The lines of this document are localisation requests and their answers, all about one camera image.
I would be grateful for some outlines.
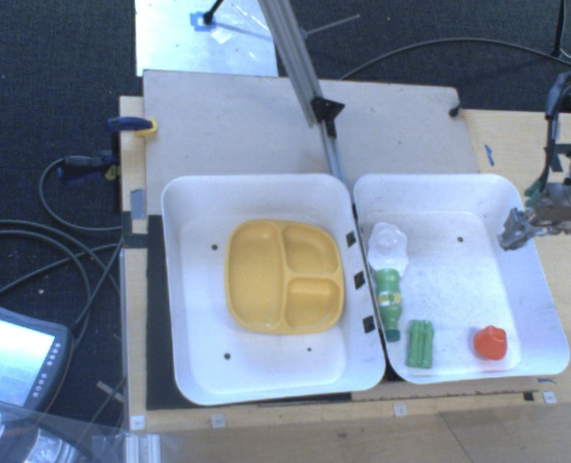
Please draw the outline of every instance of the black floor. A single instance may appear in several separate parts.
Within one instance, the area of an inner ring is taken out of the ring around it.
[[[291,0],[307,30],[360,14],[356,21],[308,40],[320,77],[337,78],[385,52],[428,40],[486,38],[542,52],[554,46],[559,0]],[[70,231],[39,202],[38,181],[58,158],[111,147],[105,121],[118,114],[120,95],[139,95],[135,77],[134,0],[0,0],[0,220],[40,222],[70,232],[91,247],[116,243],[106,234]],[[571,53],[571,0],[562,47]],[[540,111],[548,89],[567,66],[481,42],[429,45],[396,55],[354,79],[457,88],[466,108]],[[47,199],[61,216],[86,226],[120,223],[116,184],[102,178],[65,187],[50,177]],[[10,229],[18,226],[6,225]],[[102,253],[110,258],[109,250]],[[34,236],[0,236],[0,287],[52,260],[60,250]],[[95,286],[100,271],[87,263]],[[5,293],[0,305],[70,324],[86,301],[72,266]],[[106,284],[73,356],[51,412],[89,420],[106,395],[101,380],[122,377],[120,303]],[[115,401],[98,421],[119,419]]]

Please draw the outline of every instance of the yellow clamp pad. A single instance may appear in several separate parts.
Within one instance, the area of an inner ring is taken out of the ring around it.
[[[154,135],[157,133],[157,122],[155,119],[147,119],[150,123],[152,123],[151,128],[145,128],[144,130],[134,130],[134,135],[137,137],[149,137],[150,135]]]

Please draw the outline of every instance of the wooden table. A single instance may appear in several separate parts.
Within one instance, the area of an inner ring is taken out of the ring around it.
[[[121,111],[142,116],[142,99],[123,97]],[[459,115],[479,171],[502,175],[523,192],[543,166],[543,115],[479,110]],[[560,122],[561,142],[571,143],[571,115]],[[131,206],[130,192],[146,187],[144,146],[144,139],[122,134],[124,211]],[[147,222],[133,220],[132,228],[146,232]],[[539,238],[536,247],[571,349],[571,236]],[[147,265],[145,249],[124,251],[127,409],[131,429],[162,434],[163,461],[488,461],[492,455],[499,461],[571,460],[571,361],[552,379],[391,383],[344,403],[147,411]],[[557,403],[546,403],[546,392]],[[532,393],[533,400],[525,400],[524,393]],[[407,416],[397,417],[404,406]],[[214,415],[223,416],[227,427],[212,428]],[[183,440],[184,449],[177,452]]]

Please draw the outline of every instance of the display screen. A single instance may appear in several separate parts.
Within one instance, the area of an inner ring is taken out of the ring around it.
[[[0,401],[23,406],[54,337],[0,320]]]

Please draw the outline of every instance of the red object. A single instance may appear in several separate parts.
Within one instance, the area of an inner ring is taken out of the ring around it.
[[[478,355],[489,360],[499,360],[506,355],[508,343],[506,331],[494,326],[487,326],[475,335],[475,350]]]

